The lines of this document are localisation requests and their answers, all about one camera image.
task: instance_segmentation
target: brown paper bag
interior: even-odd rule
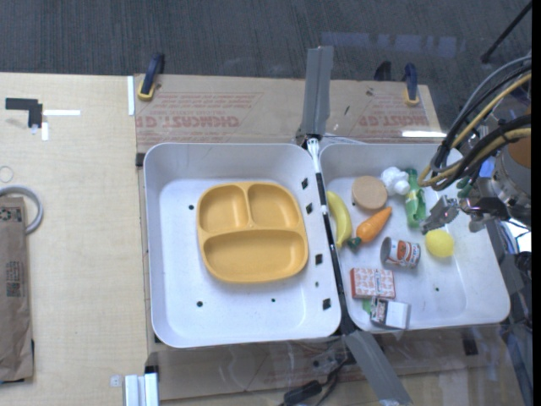
[[[22,197],[0,197],[0,381],[32,376],[32,331]]]

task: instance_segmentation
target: green bottle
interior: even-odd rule
[[[406,194],[406,215],[409,227],[419,227],[419,223],[426,218],[426,202],[424,191],[419,187],[417,170],[406,169],[410,190]]]

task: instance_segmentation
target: white plastic tray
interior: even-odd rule
[[[338,328],[336,281],[307,151],[289,144],[166,143],[147,152],[144,170],[150,307],[162,342],[191,348],[283,341],[328,337]],[[205,268],[197,240],[198,199],[211,186],[242,180],[274,182],[296,197],[309,258],[295,276],[231,284]]]
[[[356,226],[369,215],[352,204],[353,180],[363,175],[379,177],[388,167],[413,167],[420,173],[434,155],[436,145],[369,145],[334,144],[321,151],[321,170],[326,189],[339,194],[349,204]],[[456,189],[434,192],[424,189],[427,213],[443,194],[456,196]],[[362,301],[352,298],[349,271],[355,266],[383,267],[395,275],[396,301],[411,304],[409,329],[498,323],[509,314],[510,300],[500,267],[486,230],[471,233],[469,217],[460,213],[446,226],[455,240],[455,254],[437,259],[426,250],[420,230],[407,226],[404,197],[393,195],[389,222],[378,237],[361,244],[357,252],[347,246],[340,250],[342,278],[347,295],[347,308],[352,320],[365,331],[383,329],[373,325]],[[417,242],[421,245],[418,267],[406,269],[382,264],[380,247],[385,236]]]

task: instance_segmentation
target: beige tabletop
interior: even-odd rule
[[[8,184],[26,185],[40,196],[45,212],[28,237],[34,377],[1,386],[0,403],[121,405],[123,377],[142,374],[151,343],[128,78],[0,74],[0,89],[3,97],[37,99],[44,111],[80,111],[47,117],[43,140],[40,130],[28,128],[27,112],[0,107],[0,166],[13,171]],[[31,216],[31,202],[28,209]],[[459,331],[417,337],[409,344],[419,350],[457,352],[453,359],[442,354],[416,362],[415,371],[407,348],[390,343],[387,351],[415,404],[521,404],[497,327],[476,333],[477,357],[464,356]],[[172,403],[276,405],[282,394]],[[345,381],[325,404],[379,402],[366,381]]]

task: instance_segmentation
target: round wooden disc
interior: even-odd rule
[[[380,209],[387,202],[387,189],[378,178],[361,176],[353,181],[352,197],[365,209]]]

